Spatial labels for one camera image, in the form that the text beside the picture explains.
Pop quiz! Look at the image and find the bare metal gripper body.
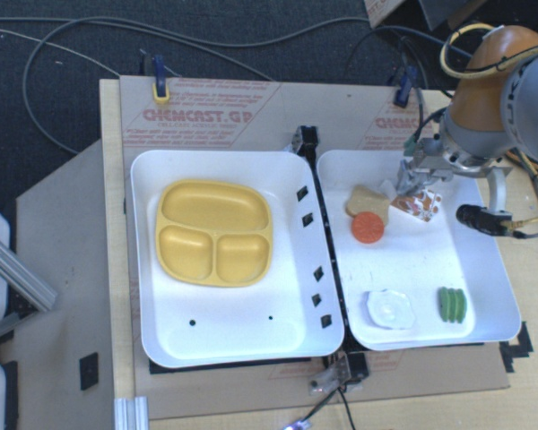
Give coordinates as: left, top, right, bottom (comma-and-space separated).
403, 137, 497, 183

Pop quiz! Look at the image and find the orange and white carton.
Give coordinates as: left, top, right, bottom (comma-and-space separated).
378, 178, 444, 223

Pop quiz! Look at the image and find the tan bread slice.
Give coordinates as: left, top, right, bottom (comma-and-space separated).
344, 185, 392, 226

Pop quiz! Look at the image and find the orange round slice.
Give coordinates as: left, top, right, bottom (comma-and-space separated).
351, 211, 386, 245

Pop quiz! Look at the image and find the white plastic tray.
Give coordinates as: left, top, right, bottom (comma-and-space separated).
316, 149, 523, 352
129, 149, 346, 369

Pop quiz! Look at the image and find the thin black and white rod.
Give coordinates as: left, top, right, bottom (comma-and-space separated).
309, 150, 351, 354

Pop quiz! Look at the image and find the green ridged toy vegetable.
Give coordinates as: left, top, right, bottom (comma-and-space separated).
437, 286, 469, 324

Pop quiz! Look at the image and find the small white dish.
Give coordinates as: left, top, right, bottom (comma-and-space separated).
365, 288, 418, 331

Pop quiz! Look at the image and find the brown cardboard board red print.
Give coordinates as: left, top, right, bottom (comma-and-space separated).
118, 74, 512, 420

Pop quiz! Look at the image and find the yellow divided plate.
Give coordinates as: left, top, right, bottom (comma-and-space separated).
155, 178, 275, 288

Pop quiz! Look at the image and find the black cylinder on white bracket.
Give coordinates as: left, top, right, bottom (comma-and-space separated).
456, 167, 515, 237

